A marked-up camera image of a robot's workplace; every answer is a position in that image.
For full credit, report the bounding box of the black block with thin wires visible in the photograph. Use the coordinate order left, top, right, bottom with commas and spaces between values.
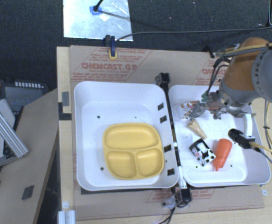
154, 72, 170, 87
172, 186, 193, 208

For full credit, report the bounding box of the brown cardboard board red print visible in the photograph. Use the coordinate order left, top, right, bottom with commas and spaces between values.
69, 45, 265, 221

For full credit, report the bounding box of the yellow divided plate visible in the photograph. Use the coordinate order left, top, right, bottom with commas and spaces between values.
102, 122, 165, 181

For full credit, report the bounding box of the beige pizza slice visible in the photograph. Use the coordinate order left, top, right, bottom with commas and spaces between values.
187, 118, 208, 140

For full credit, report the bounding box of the thin black and white rod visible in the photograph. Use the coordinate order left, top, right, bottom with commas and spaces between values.
163, 82, 187, 189

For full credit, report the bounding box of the white plastic tray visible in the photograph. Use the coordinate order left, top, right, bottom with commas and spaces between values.
73, 80, 180, 192
168, 84, 272, 188

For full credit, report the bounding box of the white carton with red print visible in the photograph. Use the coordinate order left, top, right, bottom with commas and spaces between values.
176, 100, 201, 120

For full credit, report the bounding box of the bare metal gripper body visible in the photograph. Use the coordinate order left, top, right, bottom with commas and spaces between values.
205, 92, 250, 118

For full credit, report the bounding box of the orange bottle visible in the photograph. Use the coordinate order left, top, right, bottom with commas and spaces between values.
212, 138, 233, 172

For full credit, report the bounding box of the black and white carton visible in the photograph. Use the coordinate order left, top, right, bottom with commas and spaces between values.
188, 137, 217, 168

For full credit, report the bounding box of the black cylinder on white bracket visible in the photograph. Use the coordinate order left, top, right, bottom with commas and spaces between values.
228, 112, 257, 149

